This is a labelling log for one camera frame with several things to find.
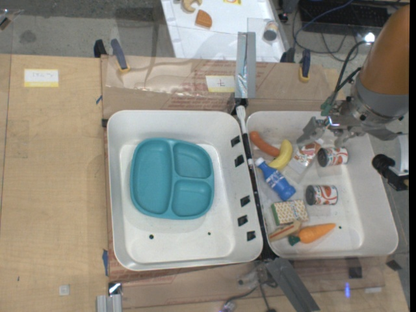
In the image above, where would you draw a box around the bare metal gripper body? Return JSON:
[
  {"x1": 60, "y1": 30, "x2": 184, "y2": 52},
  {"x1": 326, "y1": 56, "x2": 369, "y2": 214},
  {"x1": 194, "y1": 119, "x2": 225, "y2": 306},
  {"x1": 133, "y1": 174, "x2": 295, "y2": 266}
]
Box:
[{"x1": 324, "y1": 96, "x2": 408, "y2": 142}]

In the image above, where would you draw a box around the red and white can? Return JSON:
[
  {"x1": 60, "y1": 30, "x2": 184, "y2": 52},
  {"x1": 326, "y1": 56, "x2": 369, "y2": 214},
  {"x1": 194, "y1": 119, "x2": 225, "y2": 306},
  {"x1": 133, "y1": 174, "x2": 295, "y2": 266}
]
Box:
[
  {"x1": 316, "y1": 146, "x2": 350, "y2": 168},
  {"x1": 304, "y1": 184, "x2": 339, "y2": 207}
]

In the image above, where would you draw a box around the red and white carton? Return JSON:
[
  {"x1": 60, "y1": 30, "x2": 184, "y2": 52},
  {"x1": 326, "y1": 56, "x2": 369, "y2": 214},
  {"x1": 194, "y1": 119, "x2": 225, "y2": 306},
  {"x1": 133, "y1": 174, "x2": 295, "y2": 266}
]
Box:
[{"x1": 288, "y1": 138, "x2": 325, "y2": 176}]

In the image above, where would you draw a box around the yellow banana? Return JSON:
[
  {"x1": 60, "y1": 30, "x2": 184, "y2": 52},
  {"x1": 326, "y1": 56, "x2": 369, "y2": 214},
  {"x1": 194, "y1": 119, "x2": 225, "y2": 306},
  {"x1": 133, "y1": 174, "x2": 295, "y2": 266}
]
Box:
[{"x1": 268, "y1": 138, "x2": 294, "y2": 172}]

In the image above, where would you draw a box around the orange toy sausage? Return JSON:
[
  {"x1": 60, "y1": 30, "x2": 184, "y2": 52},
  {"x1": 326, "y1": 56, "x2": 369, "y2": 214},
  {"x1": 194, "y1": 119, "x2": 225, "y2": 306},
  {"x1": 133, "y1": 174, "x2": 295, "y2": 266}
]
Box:
[{"x1": 248, "y1": 131, "x2": 281, "y2": 158}]

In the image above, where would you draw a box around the brown cardboard board red print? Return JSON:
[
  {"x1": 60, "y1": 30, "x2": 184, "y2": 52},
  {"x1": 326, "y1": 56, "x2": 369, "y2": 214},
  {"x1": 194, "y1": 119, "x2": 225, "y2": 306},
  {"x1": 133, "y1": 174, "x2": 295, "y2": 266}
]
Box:
[{"x1": 99, "y1": 54, "x2": 388, "y2": 309}]

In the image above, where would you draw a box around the blue plastic bottle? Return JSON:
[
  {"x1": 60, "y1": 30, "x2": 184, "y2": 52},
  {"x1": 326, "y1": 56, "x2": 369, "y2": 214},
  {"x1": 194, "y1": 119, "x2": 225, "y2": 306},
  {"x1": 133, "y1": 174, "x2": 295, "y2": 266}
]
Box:
[{"x1": 253, "y1": 157, "x2": 297, "y2": 202}]

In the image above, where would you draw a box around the thin black and white rod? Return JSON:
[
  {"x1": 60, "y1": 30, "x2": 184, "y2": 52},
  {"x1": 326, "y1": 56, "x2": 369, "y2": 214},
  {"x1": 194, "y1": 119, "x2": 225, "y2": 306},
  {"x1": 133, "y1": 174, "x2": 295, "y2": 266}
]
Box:
[{"x1": 235, "y1": 105, "x2": 271, "y2": 260}]

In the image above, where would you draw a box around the white plastic tray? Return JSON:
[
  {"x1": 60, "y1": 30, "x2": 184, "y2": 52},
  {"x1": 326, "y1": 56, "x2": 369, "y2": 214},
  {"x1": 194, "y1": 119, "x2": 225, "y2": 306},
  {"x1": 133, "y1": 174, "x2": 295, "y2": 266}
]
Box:
[
  {"x1": 106, "y1": 109, "x2": 265, "y2": 272},
  {"x1": 245, "y1": 110, "x2": 400, "y2": 261}
]

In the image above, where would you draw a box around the green and orange patterned carton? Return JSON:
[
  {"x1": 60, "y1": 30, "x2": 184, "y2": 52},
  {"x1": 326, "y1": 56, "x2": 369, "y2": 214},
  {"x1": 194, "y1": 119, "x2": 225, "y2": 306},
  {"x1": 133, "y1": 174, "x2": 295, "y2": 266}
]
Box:
[{"x1": 270, "y1": 198, "x2": 310, "y2": 227}]

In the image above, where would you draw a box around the orange carrot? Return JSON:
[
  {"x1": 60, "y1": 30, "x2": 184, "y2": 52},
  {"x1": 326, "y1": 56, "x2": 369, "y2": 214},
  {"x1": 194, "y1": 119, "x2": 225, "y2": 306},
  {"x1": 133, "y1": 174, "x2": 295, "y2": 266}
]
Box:
[{"x1": 287, "y1": 222, "x2": 337, "y2": 247}]

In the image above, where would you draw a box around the tan toy sandwich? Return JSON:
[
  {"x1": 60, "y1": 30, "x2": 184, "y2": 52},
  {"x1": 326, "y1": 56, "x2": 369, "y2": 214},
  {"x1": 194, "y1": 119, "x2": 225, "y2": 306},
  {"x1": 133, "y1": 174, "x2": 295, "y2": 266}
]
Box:
[{"x1": 268, "y1": 220, "x2": 303, "y2": 243}]

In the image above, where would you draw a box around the small grey can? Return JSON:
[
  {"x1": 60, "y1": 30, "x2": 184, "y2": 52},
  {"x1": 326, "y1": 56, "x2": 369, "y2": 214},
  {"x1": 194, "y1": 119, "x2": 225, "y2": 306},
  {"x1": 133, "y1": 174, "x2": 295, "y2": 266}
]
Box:
[{"x1": 263, "y1": 19, "x2": 280, "y2": 42}]

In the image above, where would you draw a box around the orange toy waffle slice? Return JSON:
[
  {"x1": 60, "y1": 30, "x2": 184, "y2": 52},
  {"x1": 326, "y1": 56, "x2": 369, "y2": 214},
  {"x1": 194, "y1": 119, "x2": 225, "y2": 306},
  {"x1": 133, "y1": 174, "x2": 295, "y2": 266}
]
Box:
[{"x1": 194, "y1": 8, "x2": 213, "y2": 30}]

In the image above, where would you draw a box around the blue divided plate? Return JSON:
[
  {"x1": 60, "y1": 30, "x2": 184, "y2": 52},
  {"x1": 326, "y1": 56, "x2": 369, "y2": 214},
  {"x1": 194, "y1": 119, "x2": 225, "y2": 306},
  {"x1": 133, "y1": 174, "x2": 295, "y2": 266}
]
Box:
[{"x1": 129, "y1": 137, "x2": 216, "y2": 221}]

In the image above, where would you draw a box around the beige toy croissant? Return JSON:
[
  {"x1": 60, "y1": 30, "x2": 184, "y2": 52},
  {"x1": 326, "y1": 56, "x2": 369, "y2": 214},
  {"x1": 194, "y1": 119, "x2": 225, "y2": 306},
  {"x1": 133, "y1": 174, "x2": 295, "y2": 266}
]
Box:
[{"x1": 181, "y1": 0, "x2": 203, "y2": 14}]

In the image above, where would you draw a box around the black cylinder on white bracket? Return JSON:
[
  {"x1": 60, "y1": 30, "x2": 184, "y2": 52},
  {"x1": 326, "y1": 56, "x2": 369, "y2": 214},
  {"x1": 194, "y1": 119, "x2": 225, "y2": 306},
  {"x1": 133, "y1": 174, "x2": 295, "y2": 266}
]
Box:
[{"x1": 371, "y1": 133, "x2": 410, "y2": 192}]

